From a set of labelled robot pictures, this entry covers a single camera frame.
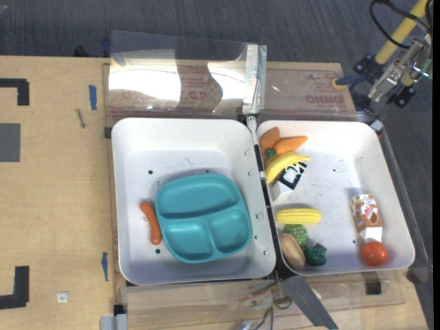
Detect orange carrot with green top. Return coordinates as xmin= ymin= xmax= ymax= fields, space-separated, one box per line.
xmin=264 ymin=135 xmax=309 ymax=160

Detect yellow corn cob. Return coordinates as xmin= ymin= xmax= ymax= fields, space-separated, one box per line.
xmin=274 ymin=208 xmax=322 ymax=226

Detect blue divided plate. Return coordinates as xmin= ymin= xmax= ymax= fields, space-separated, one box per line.
xmin=154 ymin=173 xmax=254 ymax=264

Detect brown cardboard board red print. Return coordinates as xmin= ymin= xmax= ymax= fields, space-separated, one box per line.
xmin=102 ymin=61 xmax=419 ymax=309

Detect green grapes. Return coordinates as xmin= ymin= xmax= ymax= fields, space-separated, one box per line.
xmin=283 ymin=223 xmax=309 ymax=248

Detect yellow banana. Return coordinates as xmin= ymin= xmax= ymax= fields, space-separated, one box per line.
xmin=265 ymin=151 xmax=311 ymax=185

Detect orange sausage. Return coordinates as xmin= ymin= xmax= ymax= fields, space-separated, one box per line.
xmin=139 ymin=200 xmax=163 ymax=246

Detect brown and white carton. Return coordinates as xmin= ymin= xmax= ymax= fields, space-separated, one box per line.
xmin=349 ymin=193 xmax=384 ymax=243

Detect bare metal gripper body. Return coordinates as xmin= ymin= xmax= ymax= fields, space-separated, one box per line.
xmin=395 ymin=38 xmax=430 ymax=82

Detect green broccoli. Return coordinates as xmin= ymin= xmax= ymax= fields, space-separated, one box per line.
xmin=303 ymin=242 xmax=328 ymax=267

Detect red tomato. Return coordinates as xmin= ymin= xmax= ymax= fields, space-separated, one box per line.
xmin=360 ymin=241 xmax=389 ymax=267

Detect brown bread roll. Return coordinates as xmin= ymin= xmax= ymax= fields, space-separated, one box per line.
xmin=278 ymin=232 xmax=307 ymax=272

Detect white plastic tray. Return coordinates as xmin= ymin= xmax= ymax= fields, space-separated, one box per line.
xmin=110 ymin=117 xmax=277 ymax=286
xmin=256 ymin=120 xmax=416 ymax=276

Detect white carton with black print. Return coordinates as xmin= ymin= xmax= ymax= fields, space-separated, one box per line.
xmin=270 ymin=161 xmax=307 ymax=202

